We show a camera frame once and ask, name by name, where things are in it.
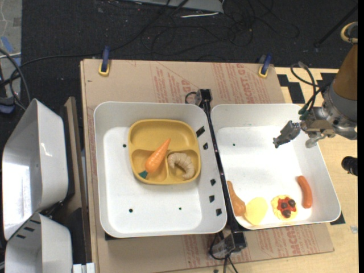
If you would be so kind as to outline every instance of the toy sausage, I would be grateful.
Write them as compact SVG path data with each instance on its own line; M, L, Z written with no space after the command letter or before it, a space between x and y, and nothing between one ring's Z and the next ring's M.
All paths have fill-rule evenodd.
M245 202L242 201L235 194L235 191L233 188L233 183L231 183L231 181L227 181L227 188L229 189L230 200L231 200L231 204L233 205L233 210L234 210L235 215L243 216L246 211Z
M297 178L298 184L300 184L303 192L303 203L304 208L310 208L312 206L312 191L305 176L299 176Z

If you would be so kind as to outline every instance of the concrete floor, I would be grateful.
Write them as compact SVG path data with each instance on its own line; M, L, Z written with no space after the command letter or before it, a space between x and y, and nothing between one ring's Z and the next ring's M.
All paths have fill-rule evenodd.
M10 54L21 52L22 42L22 0L0 0L0 47ZM20 64L20 57L15 58ZM14 66L8 59L0 60L3 75L8 78L14 70ZM20 93L20 82L15 80L13 88Z

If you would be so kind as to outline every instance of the yellow plate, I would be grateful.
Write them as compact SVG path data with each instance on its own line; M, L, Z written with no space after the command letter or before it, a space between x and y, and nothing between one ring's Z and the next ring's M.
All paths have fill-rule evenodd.
M167 139L171 138L167 154L159 168L148 173L144 179L139 173L145 170L148 157ZM145 119L135 122L129 129L129 157L134 176L147 184L184 184L195 180L201 172L201 156L196 133L182 121L171 119ZM184 180L184 170L178 165L172 169L167 158L175 152L186 153L191 157L195 175Z

